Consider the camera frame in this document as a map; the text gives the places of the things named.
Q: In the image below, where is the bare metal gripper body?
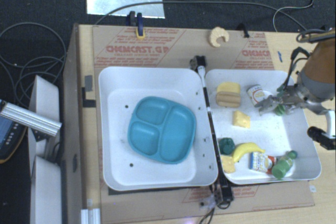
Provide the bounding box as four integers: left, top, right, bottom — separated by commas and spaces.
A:
273, 84, 329, 116

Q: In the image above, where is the small white can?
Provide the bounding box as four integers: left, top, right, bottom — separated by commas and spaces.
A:
246, 84, 273, 106

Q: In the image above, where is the small green round toy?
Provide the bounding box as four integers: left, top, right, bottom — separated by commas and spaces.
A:
274, 104, 287, 116

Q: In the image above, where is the white plastic tray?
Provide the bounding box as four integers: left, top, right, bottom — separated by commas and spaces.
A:
204, 68, 322, 185
98, 66, 219, 191

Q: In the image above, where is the tan toy bread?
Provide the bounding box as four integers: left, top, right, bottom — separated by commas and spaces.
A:
215, 91, 242, 108

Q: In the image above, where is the yellow cheese block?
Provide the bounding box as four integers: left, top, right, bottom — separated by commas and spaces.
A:
216, 82, 242, 95

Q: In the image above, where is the yellow banana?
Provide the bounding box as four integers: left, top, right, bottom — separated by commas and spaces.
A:
232, 142, 267, 164

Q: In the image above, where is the white and orange packet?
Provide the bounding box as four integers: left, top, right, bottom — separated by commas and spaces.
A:
248, 151, 277, 175

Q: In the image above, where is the dark green toy vegetable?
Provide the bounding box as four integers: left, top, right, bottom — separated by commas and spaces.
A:
218, 137, 236, 155

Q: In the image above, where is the green plastic bottle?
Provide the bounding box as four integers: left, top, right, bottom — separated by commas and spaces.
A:
271, 150, 298, 180

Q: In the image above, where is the thin black and white rod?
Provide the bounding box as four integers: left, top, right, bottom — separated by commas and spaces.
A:
198, 65, 224, 187

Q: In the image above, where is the pale yellow cheese wedge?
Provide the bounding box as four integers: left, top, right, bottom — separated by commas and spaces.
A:
219, 155, 237, 174

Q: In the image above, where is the tan toy croissant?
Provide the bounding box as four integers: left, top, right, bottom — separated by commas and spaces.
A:
209, 26, 229, 48

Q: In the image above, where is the blue divided plate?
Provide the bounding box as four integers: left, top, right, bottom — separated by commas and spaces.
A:
127, 96, 197, 165

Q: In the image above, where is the brown cardboard board red print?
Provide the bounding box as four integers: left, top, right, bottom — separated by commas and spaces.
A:
91, 25, 316, 219

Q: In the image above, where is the black cylinder on white bracket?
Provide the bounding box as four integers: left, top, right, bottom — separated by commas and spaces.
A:
307, 109, 336, 151

